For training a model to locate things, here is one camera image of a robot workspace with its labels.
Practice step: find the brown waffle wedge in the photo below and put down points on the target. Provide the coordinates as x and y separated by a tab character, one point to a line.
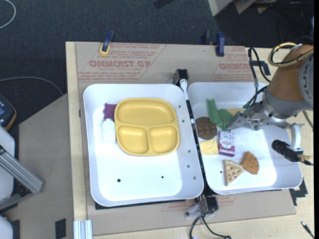
250	163

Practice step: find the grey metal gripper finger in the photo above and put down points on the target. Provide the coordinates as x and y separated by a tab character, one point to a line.
238	121
257	126

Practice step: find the brown cardboard board red print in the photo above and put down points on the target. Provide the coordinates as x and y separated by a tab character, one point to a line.
139	66

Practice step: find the pizza slice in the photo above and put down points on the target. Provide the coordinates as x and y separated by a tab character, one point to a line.
231	172

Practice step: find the yellow cheese slice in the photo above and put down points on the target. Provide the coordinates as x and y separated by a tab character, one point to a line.
208	147

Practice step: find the round brown biscuit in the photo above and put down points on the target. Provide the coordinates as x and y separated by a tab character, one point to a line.
205	128

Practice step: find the red and white carton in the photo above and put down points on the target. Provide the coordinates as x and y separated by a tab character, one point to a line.
226	144

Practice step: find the yellow divided plate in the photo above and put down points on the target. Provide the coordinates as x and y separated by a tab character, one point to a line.
144	116

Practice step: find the white plastic tray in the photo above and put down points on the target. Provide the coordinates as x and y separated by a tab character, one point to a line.
264	158
139	178

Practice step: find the green lettuce leaf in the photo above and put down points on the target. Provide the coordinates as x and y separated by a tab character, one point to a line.
214	113

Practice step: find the pale yellow flat piece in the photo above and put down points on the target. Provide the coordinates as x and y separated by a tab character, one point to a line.
235	111

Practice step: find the thin black and white rod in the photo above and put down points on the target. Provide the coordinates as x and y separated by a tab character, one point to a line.
190	111

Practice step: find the purple grapes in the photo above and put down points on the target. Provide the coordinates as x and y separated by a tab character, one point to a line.
109	109

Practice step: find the white bottle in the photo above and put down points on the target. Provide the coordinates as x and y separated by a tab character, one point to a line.
108	132

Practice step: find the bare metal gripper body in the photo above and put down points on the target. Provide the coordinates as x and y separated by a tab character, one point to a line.
272	117

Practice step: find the black cylinder on white bracket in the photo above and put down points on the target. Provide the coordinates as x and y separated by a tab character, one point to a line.
286	149

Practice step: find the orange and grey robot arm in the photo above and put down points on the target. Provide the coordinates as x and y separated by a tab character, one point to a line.
284	83

